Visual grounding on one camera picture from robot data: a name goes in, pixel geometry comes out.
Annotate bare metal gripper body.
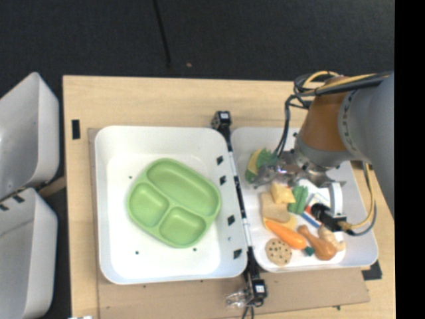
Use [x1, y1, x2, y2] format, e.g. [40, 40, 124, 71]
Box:
[276, 152, 347, 188]

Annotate yellow corn with green husk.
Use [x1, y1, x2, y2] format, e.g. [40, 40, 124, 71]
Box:
[244, 147, 277, 184]

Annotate yellow cheese wedge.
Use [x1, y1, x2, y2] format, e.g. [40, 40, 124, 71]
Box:
[269, 181, 297, 205]

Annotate green pea pods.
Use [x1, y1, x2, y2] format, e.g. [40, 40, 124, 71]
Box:
[287, 185, 310, 216]

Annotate white red and blue carton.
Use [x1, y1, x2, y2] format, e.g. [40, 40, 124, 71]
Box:
[300, 191, 331, 229]

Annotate tan bread slice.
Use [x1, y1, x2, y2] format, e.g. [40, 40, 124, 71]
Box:
[259, 191, 292, 225]

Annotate pale yellow flat piece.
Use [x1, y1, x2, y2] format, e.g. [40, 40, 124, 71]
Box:
[264, 213, 298, 231]

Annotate orange carrot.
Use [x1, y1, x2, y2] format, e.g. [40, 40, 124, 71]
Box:
[264, 219, 316, 257]

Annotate brown chocolate chip biscuit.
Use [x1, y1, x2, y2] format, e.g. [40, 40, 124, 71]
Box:
[264, 237, 294, 267]

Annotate beige knobbly toy food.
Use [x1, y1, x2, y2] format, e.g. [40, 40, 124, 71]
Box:
[317, 225, 347, 253]

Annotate brown chicken drumstick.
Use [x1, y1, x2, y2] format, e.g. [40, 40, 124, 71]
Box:
[296, 224, 338, 262]

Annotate white plastic tray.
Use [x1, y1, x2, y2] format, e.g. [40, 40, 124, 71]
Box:
[94, 125, 248, 286]
[230, 126, 380, 274]

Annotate green divided plate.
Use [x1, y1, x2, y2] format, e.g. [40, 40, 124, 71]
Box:
[126, 158, 223, 249]

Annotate black cylinder on white bracket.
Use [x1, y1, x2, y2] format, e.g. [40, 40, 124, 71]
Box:
[309, 181, 348, 234]

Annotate black block with thin wires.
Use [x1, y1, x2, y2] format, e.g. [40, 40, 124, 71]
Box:
[250, 278, 268, 300]
[211, 110, 233, 130]

